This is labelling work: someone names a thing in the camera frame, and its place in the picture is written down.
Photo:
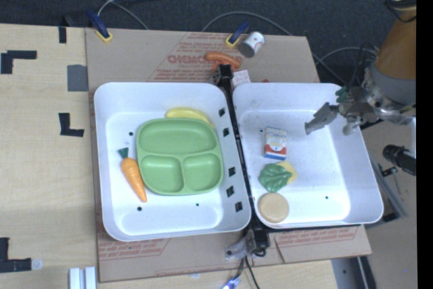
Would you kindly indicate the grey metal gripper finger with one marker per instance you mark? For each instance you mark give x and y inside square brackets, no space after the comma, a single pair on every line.
[321,118]
[351,127]

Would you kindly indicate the small white red-print packet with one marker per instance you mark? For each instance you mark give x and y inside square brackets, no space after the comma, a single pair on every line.
[241,78]

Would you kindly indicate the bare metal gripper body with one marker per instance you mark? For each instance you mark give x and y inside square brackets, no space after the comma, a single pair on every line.
[362,108]

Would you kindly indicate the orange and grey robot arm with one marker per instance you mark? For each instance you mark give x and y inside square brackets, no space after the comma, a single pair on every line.
[397,44]

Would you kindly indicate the green lettuce leaf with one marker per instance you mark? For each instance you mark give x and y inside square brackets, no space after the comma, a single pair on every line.
[274,176]

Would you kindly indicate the beige round biscuit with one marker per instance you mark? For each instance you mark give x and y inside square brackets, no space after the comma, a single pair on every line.
[273,208]

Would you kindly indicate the white blue and red carton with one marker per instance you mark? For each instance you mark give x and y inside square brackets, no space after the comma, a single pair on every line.
[275,143]

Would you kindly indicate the black cylinder on white bracket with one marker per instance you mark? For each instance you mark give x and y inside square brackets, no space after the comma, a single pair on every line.
[399,155]

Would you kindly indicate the orange sausage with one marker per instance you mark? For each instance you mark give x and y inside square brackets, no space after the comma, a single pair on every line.
[221,58]

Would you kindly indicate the green divided plate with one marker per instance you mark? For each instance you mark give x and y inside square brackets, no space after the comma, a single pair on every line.
[176,138]

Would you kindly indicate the brown cardboard board red print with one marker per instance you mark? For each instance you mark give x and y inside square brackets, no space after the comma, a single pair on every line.
[135,57]

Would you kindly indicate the yellow cheese slice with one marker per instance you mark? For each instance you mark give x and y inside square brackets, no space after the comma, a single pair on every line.
[291,171]

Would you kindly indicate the white can with red print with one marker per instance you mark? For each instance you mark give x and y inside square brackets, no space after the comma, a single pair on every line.
[252,43]

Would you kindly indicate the thin black and white rod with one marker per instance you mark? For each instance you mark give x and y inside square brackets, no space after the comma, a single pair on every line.
[238,142]

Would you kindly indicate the orange carrot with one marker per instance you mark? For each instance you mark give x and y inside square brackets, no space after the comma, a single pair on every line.
[132,174]

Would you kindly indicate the white plastic tray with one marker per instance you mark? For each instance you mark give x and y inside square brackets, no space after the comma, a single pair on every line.
[169,216]
[321,172]

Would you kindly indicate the yellow banana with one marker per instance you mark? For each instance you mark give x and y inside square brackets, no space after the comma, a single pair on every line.
[184,112]

